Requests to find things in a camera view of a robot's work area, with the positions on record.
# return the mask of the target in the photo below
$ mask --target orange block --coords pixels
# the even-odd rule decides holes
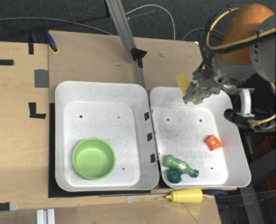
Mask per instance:
[[[209,136],[207,140],[205,140],[205,143],[211,151],[222,147],[221,142],[213,134]]]

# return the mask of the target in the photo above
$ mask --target green bowl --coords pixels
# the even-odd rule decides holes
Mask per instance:
[[[87,179],[101,179],[114,169],[116,157],[112,146],[100,138],[80,141],[73,151],[73,165],[76,171]]]

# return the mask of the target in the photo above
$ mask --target wooden table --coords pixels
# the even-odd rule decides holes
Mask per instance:
[[[30,55],[27,43],[0,42],[0,59],[14,60],[13,66],[0,65],[0,203],[16,203],[18,210],[29,210],[30,219],[32,210],[56,208],[60,223],[71,218],[75,208],[80,223],[88,215],[87,208],[103,223],[107,219],[120,223],[118,212],[132,223],[221,223],[214,198],[200,204],[172,203],[165,199],[169,190],[154,189],[148,195],[134,196],[133,203],[127,203],[126,196],[48,198],[49,103],[54,102],[56,85],[64,80],[136,82],[133,62],[127,59],[118,36],[50,34],[61,50],[56,56],[46,44],[35,43]],[[177,73],[192,79],[191,73],[201,62],[199,47],[193,42],[148,38],[135,38],[135,42],[148,51],[143,58],[148,91],[155,86],[176,86]],[[39,69],[49,70],[49,88],[35,87],[34,72]],[[30,102],[36,103],[37,113],[46,114],[45,119],[29,117]],[[114,218],[97,217],[100,209]],[[13,212],[0,213],[0,219],[11,215]],[[138,216],[144,222],[135,222]]]

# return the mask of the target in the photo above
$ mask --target metal bracket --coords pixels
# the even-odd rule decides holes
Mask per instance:
[[[127,196],[127,202],[128,203],[133,203],[134,202],[134,197],[133,196]]]
[[[36,223],[37,224],[55,224],[55,210],[54,208],[36,211]]]
[[[254,117],[251,114],[251,93],[254,89],[237,89],[241,97],[241,111],[238,113],[243,117]]]
[[[132,54],[134,61],[136,61],[136,60],[138,61],[138,67],[143,68],[142,58],[147,54],[147,51],[133,48],[131,50],[131,54]]]
[[[131,50],[136,48],[136,44],[128,23],[128,19],[125,15],[121,0],[105,0],[109,9],[109,13],[112,16],[118,35],[122,41],[124,49],[131,60]],[[142,68],[142,62],[135,60],[136,76],[138,84],[145,88],[145,80]]]

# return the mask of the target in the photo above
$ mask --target white cable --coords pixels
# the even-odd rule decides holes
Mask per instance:
[[[189,31],[187,34],[184,35],[184,37],[181,40],[183,41],[187,36],[189,36],[193,32],[202,31],[202,30],[205,30],[205,28],[196,28],[196,29],[194,29],[192,31]],[[218,30],[212,30],[212,31],[214,31],[214,32],[216,32],[216,33],[224,36],[224,34],[222,32],[219,32]]]
[[[149,14],[149,13],[153,13],[155,12],[156,10],[152,10],[152,11],[149,11],[149,12],[146,12],[146,13],[141,13],[141,14],[138,14],[138,15],[135,15],[135,16],[132,16],[132,17],[127,17],[127,19],[132,19],[134,17],[140,17],[140,16],[143,16],[143,15],[146,15],[146,14]]]
[[[174,21],[173,21],[173,17],[171,16],[170,12],[168,12],[165,8],[159,6],[159,5],[155,5],[155,4],[148,4],[148,5],[144,5],[144,6],[141,6],[141,7],[137,7],[129,12],[126,13],[126,15],[132,13],[132,12],[135,12],[141,8],[144,8],[144,7],[159,7],[161,9],[163,9],[165,12],[168,13],[168,15],[170,16],[171,20],[172,20],[172,25],[173,25],[173,37],[174,37],[174,40],[175,40],[175,25],[174,25]]]

